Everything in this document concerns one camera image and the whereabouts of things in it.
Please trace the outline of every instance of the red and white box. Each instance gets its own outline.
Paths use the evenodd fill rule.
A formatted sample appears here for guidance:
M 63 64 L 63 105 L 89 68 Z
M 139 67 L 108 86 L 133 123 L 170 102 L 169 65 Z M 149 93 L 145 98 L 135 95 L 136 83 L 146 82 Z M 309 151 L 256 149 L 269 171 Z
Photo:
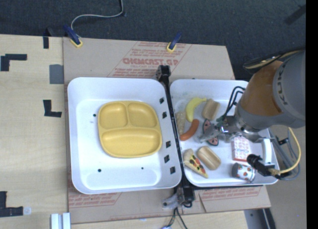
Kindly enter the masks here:
M 249 140 L 244 137 L 234 137 L 232 140 L 233 160 L 246 162 L 251 153 Z

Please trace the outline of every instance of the white tray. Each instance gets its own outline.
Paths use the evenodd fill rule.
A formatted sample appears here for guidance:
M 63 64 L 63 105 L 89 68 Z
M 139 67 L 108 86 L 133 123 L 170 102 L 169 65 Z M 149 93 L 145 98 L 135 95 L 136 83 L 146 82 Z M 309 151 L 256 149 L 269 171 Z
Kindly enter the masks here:
M 101 147 L 97 115 L 112 101 L 149 104 L 157 113 L 162 147 L 153 155 L 114 158 Z M 154 79 L 80 77 L 68 86 L 72 181 L 85 194 L 172 188 L 181 180 L 165 90 Z
M 239 80 L 200 80 L 200 79 L 179 79 L 174 81 L 170 86 L 171 99 L 173 104 L 174 112 L 184 111 L 187 103 L 194 97 L 212 98 L 213 100 L 221 104 L 218 114 L 215 119 L 219 118 L 224 114 L 226 107 L 229 102 L 229 98 L 232 90 L 235 86 L 246 87 L 246 81 Z M 220 140 L 217 146 L 211 146 L 206 142 L 200 143 L 198 137 L 202 134 L 202 125 L 204 122 L 201 116 L 204 104 L 200 104 L 194 114 L 194 118 L 200 120 L 199 128 L 196 134 L 186 140 L 180 141 L 181 151 L 184 152 L 186 149 L 193 149 L 196 154 L 197 150 L 202 146 L 210 147 L 216 155 L 221 159 L 221 165 L 216 170 L 206 171 L 209 178 L 206 179 L 199 174 L 193 172 L 189 168 L 185 168 L 185 175 L 187 179 L 195 186 L 198 187 L 219 187 L 219 186 L 242 186 L 242 185 L 266 185 L 273 184 L 277 181 L 274 177 L 264 177 L 259 173 L 256 173 L 255 179 L 250 183 L 245 180 L 233 178 L 231 176 L 232 165 L 236 162 L 232 159 L 232 148 L 231 143 L 226 143 Z M 228 115 L 234 114 L 234 109 L 232 108 Z M 185 130 L 190 127 L 190 123 L 186 121 Z M 262 136 L 269 137 L 268 130 L 263 130 L 260 132 Z M 251 152 L 255 155 L 260 155 L 263 157 L 263 149 L 261 143 L 250 142 Z M 276 159 L 275 152 L 272 152 L 272 163 L 275 164 L 275 168 L 278 167 L 278 162 Z

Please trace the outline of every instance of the yellow divided plate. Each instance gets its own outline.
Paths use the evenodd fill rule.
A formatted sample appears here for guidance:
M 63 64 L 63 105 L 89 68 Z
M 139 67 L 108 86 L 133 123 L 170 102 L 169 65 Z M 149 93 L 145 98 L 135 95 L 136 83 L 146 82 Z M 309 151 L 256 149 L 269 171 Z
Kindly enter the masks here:
M 104 151 L 113 157 L 152 155 L 162 146 L 157 114 L 143 102 L 104 104 L 98 112 L 98 132 Z

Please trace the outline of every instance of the toy bread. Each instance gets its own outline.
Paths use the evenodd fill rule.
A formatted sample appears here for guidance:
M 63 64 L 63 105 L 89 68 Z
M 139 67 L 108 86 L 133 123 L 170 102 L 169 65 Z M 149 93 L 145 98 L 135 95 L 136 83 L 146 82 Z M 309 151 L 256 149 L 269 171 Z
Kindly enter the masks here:
M 220 105 L 219 102 L 216 102 L 211 98 L 208 99 L 203 108 L 202 117 L 213 120 L 219 111 Z
M 197 156 L 210 170 L 216 170 L 221 164 L 221 159 L 208 146 L 201 147 Z
M 182 135 L 184 133 L 184 125 L 185 125 L 185 112 L 179 111 L 175 114 L 175 119 L 177 123 L 178 134 Z

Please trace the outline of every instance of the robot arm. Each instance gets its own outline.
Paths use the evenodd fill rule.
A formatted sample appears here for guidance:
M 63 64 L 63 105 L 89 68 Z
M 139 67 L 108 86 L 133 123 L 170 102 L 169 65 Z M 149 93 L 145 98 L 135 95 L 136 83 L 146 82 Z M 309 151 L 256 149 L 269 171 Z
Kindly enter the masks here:
M 303 127 L 306 124 L 304 49 L 255 60 L 246 64 L 245 68 L 254 71 L 254 75 L 246 89 L 236 87 L 241 89 L 236 93 L 233 90 L 230 102 L 234 93 L 240 92 L 242 96 L 239 102 L 236 103 L 234 97 L 224 115 L 217 120 L 219 123 L 212 124 L 205 134 L 200 136 L 201 142 L 220 134 L 231 137 L 240 133 L 254 143 L 264 143 L 264 137 L 258 133 L 261 130 L 273 125 L 284 125 L 289 127 L 292 133 L 291 128 Z M 227 113 L 232 105 L 236 105 L 235 113 L 233 116 L 228 116 Z M 299 158 L 295 166 L 300 159 L 299 144 L 298 150 Z M 248 163 L 263 176 L 277 176 L 287 172 L 275 170 L 266 160 L 265 156 L 263 160 L 253 154 L 247 159 Z

